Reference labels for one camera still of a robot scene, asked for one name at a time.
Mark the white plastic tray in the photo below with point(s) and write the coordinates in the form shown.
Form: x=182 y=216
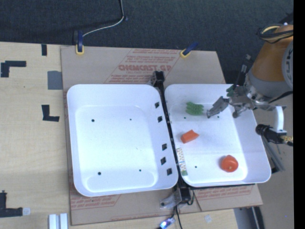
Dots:
x=214 y=147
x=114 y=139

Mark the brown cardboard board red print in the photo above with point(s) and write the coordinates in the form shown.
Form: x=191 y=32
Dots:
x=100 y=65

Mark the green pea pods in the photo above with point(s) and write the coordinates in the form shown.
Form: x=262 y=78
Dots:
x=194 y=108

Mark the black cylinder on white bracket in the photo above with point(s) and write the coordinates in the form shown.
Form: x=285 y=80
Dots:
x=270 y=131

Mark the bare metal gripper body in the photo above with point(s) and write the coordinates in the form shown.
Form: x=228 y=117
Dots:
x=246 y=101

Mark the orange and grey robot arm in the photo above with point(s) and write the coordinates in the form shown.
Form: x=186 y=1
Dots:
x=267 y=63

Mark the white patterned packet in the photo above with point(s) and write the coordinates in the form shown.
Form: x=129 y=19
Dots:
x=181 y=161

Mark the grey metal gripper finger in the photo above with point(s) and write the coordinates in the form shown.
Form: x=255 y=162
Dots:
x=237 y=111
x=218 y=107

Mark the red tomato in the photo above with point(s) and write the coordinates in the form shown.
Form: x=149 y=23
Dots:
x=229 y=163

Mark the orange carrot piece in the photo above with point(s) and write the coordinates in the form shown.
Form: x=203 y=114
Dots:
x=189 y=136

